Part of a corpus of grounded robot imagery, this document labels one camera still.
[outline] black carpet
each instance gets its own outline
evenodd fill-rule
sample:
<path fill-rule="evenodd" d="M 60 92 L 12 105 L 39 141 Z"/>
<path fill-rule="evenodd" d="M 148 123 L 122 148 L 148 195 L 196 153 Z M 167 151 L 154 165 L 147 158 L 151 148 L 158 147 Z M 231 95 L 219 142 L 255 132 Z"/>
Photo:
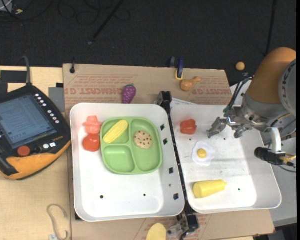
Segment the black carpet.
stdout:
<path fill-rule="evenodd" d="M 12 4 L 10 13 L 0 11 L 0 66 L 16 65 L 24 55 L 36 67 L 62 67 L 73 58 L 77 64 L 166 67 L 175 57 L 185 68 L 225 70 L 232 86 L 243 73 L 254 75 L 267 51 L 296 50 L 297 0 Z M 239 61 L 244 71 L 236 70 Z"/>

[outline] cardboard sheet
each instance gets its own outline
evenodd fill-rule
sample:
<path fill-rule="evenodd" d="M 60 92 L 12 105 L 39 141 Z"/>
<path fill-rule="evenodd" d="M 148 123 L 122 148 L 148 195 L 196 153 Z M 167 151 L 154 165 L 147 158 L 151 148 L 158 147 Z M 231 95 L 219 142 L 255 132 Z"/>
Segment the cardboard sheet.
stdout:
<path fill-rule="evenodd" d="M 66 117 L 78 103 L 122 103 L 122 90 L 132 83 L 137 89 L 132 104 L 153 104 L 161 91 L 195 104 L 226 105 L 232 97 L 224 70 L 184 68 L 184 80 L 201 81 L 183 91 L 175 68 L 76 64 L 72 74 L 71 67 L 63 65 Z"/>
<path fill-rule="evenodd" d="M 0 66 L 2 71 L 26 71 L 26 67 Z M 49 88 L 63 83 L 63 69 L 31 67 L 31 82 L 49 96 Z M 23 87 L 22 83 L 9 83 L 8 92 Z M 69 176 L 67 152 L 40 173 L 24 179 L 9 180 L 0 174 L 0 240 L 38 239 L 48 240 L 54 235 L 52 220 L 47 213 L 50 204 L 51 214 L 57 221 L 60 237 L 68 232 L 71 238 Z"/>
<path fill-rule="evenodd" d="M 180 89 L 175 68 L 76 64 L 63 65 L 65 117 L 78 103 L 121 103 L 125 85 L 137 89 L 133 104 L 153 104 L 161 91 L 170 91 L 172 98 L 194 104 L 227 105 L 232 97 L 224 70 L 183 69 L 183 79 L 201 77 L 191 91 Z M 169 228 L 177 223 L 175 217 L 125 219 L 86 222 L 76 219 L 71 152 L 68 153 L 69 190 L 72 239 L 74 240 L 145 240 L 150 227 L 162 223 Z M 212 240 L 272 234 L 275 230 L 269 210 L 198 214 L 200 228 L 187 240 Z"/>

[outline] black cable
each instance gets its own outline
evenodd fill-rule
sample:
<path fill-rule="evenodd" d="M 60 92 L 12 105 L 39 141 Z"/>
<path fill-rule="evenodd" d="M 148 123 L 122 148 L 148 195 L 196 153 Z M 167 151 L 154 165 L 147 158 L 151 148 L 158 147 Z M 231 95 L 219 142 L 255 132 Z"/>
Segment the black cable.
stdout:
<path fill-rule="evenodd" d="M 31 83 L 31 77 L 30 77 L 30 63 L 29 63 L 29 59 L 27 56 L 22 56 L 19 61 L 17 62 L 17 65 L 19 64 L 19 62 L 21 60 L 25 60 L 25 65 L 26 65 L 26 84 L 27 85 L 32 85 Z"/>
<path fill-rule="evenodd" d="M 5 7 L 5 9 L 6 9 L 7 12 L 9 13 L 9 16 L 6 16 L 6 15 L 2 15 L 2 16 L 1 16 L 1 15 L 0 15 L 0 18 L 12 17 L 12 18 L 15 19 L 15 20 L 2 20 L 2 21 L 0 21 L 0 23 L 19 23 L 19 22 L 24 23 L 24 22 L 26 22 L 26 21 L 31 21 L 31 20 L 33 20 L 33 19 L 36 19 L 36 18 L 40 17 L 40 16 L 43 15 L 45 12 L 47 12 L 48 9 L 49 9 L 49 8 L 52 6 L 52 4 L 54 3 L 54 0 L 45 0 L 45 1 L 49 1 L 50 3 L 48 4 L 48 6 L 47 6 L 42 12 L 40 12 L 39 14 L 36 14 L 36 15 L 33 16 L 33 17 L 22 18 L 22 17 L 17 17 L 17 16 L 15 16 L 13 13 L 11 13 L 11 12 L 8 10 L 8 8 L 5 6 L 4 1 L 3 1 L 3 0 L 1 0 L 1 1 L 2 1 L 2 3 L 3 3 L 3 5 L 4 5 L 4 7 Z M 27 9 L 34 3 L 34 1 L 35 1 L 35 0 L 32 0 L 32 1 L 27 5 L 27 7 L 24 8 L 23 11 L 27 10 Z"/>
<path fill-rule="evenodd" d="M 232 98 L 229 102 L 229 104 L 225 107 L 225 109 L 223 110 L 223 113 L 224 113 L 224 117 L 227 118 L 229 117 L 230 115 L 230 112 L 231 112 L 231 109 L 232 107 L 234 106 L 235 102 L 236 102 L 236 99 L 242 89 L 242 87 L 249 81 L 249 80 L 252 80 L 253 79 L 253 76 L 252 77 L 247 77 L 247 78 L 244 78 L 241 82 L 239 82 L 236 87 L 235 87 L 235 90 L 234 90 L 234 93 L 232 95 Z"/>
<path fill-rule="evenodd" d="M 20 21 L 20 19 L 19 19 L 17 16 L 13 15 L 13 14 L 9 11 L 9 9 L 7 8 L 7 6 L 6 6 L 6 4 L 5 4 L 5 1 L 4 1 L 4 0 L 1 0 L 1 2 L 2 2 L 3 6 L 4 6 L 5 10 L 6 10 L 6 12 L 9 13 L 14 19 Z"/>
<path fill-rule="evenodd" d="M 90 8 L 92 8 L 92 9 L 94 9 L 94 10 L 97 10 L 97 11 L 105 11 L 105 10 L 108 10 L 108 9 L 110 9 L 112 6 L 113 6 L 113 4 L 114 4 L 114 1 L 113 0 L 110 0 L 110 5 L 108 5 L 108 6 L 105 6 L 105 7 L 101 7 L 101 0 L 98 0 L 98 3 L 99 3 L 99 8 L 98 7 L 95 7 L 95 6 L 93 6 L 90 2 L 88 2 L 87 0 L 83 0 L 84 2 L 85 2 L 85 4 L 88 6 L 88 7 L 90 7 Z"/>
<path fill-rule="evenodd" d="M 99 27 L 99 29 L 97 30 L 97 32 L 93 35 L 92 40 L 89 42 L 89 44 L 91 44 L 91 42 L 94 42 L 95 39 L 97 38 L 97 36 L 100 34 L 100 32 L 104 29 L 104 27 L 107 25 L 107 23 L 110 21 L 110 19 L 112 18 L 112 16 L 116 13 L 116 11 L 118 10 L 118 8 L 121 6 L 121 4 L 124 2 L 125 0 L 120 0 L 118 2 L 118 4 L 115 6 L 115 8 L 112 10 L 112 12 L 109 14 L 109 16 L 106 18 L 106 20 L 103 22 L 103 24 Z"/>
<path fill-rule="evenodd" d="M 277 1 L 278 0 L 273 0 L 273 4 L 272 4 L 272 14 L 271 14 L 270 28 L 269 28 L 268 40 L 267 40 L 267 43 L 266 43 L 266 48 L 265 48 L 265 53 L 264 53 L 265 56 L 267 56 L 268 53 L 269 53 L 269 47 L 270 47 L 270 43 L 271 43 L 271 39 L 272 39 L 272 32 L 273 32 L 274 22 L 275 22 Z"/>
<path fill-rule="evenodd" d="M 296 173 L 297 173 L 297 170 L 288 170 L 288 169 L 282 167 L 282 165 L 279 165 L 278 167 L 280 167 L 282 170 L 287 171 L 287 172 L 289 172 L 289 173 L 293 173 L 293 174 L 296 174 Z"/>
<path fill-rule="evenodd" d="M 286 129 L 287 127 L 289 127 L 291 124 L 293 124 L 294 122 L 296 122 L 297 119 L 295 118 L 293 121 L 291 121 L 290 123 L 288 123 L 285 127 L 283 127 L 281 129 L 281 131 L 283 131 L 284 129 Z M 278 122 L 278 120 L 274 121 L 272 124 L 271 124 L 271 127 L 274 127 L 274 125 Z"/>
<path fill-rule="evenodd" d="M 62 12 L 61 12 L 61 5 L 67 6 L 67 7 L 69 7 L 70 9 L 72 9 L 72 12 L 73 12 L 72 15 L 71 15 L 71 16 L 64 16 L 64 15 L 62 14 Z M 64 3 L 63 0 L 59 0 L 59 1 L 58 1 L 58 3 L 57 3 L 57 10 L 58 10 L 58 13 L 59 13 L 62 17 L 66 18 L 66 19 L 71 19 L 71 18 L 73 18 L 74 16 L 76 16 L 76 9 L 75 9 L 74 7 L 72 7 L 72 6 L 70 6 L 70 5 L 66 4 L 66 3 Z"/>
<path fill-rule="evenodd" d="M 125 9 L 125 8 L 119 8 L 118 10 L 125 11 L 128 14 L 128 17 L 127 18 L 120 18 L 120 17 L 118 17 L 116 15 L 113 15 L 112 17 L 117 18 L 118 20 L 121 20 L 121 21 L 128 21 L 128 20 L 131 19 L 131 14 L 130 14 L 130 12 L 127 9 Z"/>

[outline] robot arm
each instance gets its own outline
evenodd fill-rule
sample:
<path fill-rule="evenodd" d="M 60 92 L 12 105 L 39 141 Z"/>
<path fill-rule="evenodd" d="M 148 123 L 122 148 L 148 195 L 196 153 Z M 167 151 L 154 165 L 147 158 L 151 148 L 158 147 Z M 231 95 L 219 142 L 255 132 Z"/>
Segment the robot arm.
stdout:
<path fill-rule="evenodd" d="M 243 96 L 241 106 L 233 106 L 239 89 L 251 78 L 237 86 L 232 100 L 225 108 L 224 117 L 218 117 L 207 135 L 211 138 L 230 126 L 234 137 L 240 138 L 245 131 L 256 129 L 270 133 L 272 150 L 258 147 L 255 155 L 274 165 L 291 165 L 291 157 L 281 152 L 280 127 L 275 122 L 296 118 L 296 51 L 280 47 L 270 52 L 261 62 L 250 86 Z"/>

